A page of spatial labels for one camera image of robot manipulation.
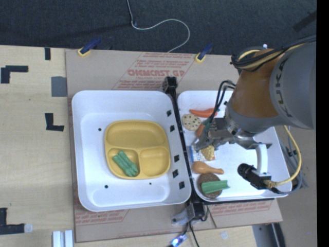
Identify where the brown cardboard board red print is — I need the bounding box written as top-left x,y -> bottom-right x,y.
65,49 -> 284,243

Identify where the black cylinder on white bracket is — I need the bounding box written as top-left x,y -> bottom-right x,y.
236,143 -> 273,190

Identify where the beige dotted biscuit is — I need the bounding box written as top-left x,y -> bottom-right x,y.
181,113 -> 202,132

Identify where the brown round patty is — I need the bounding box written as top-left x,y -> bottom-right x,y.
197,173 -> 223,199

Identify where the orange chicken drumstick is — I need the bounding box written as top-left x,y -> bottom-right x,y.
192,161 -> 225,175

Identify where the thin black rod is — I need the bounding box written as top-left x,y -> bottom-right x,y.
168,86 -> 200,208

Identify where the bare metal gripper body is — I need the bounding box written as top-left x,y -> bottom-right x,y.
204,117 -> 255,149

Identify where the orange carrot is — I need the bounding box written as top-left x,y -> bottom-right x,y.
189,108 -> 218,118

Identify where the white plastic tray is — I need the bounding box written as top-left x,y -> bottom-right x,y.
177,90 -> 294,203
71,90 -> 192,213

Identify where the green celery stalk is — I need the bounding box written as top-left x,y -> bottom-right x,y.
200,180 -> 231,195

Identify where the black block with thin wires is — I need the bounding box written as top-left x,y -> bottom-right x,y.
162,76 -> 178,95
189,199 -> 207,220

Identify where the yellow divided plate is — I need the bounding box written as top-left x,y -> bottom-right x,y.
104,119 -> 172,181

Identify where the green asparagus bunch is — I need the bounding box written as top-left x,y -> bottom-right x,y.
112,150 -> 140,178

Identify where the orange toy food piece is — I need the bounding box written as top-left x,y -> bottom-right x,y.
195,123 -> 207,138

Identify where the blue and white carton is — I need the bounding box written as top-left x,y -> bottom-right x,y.
189,145 -> 217,163

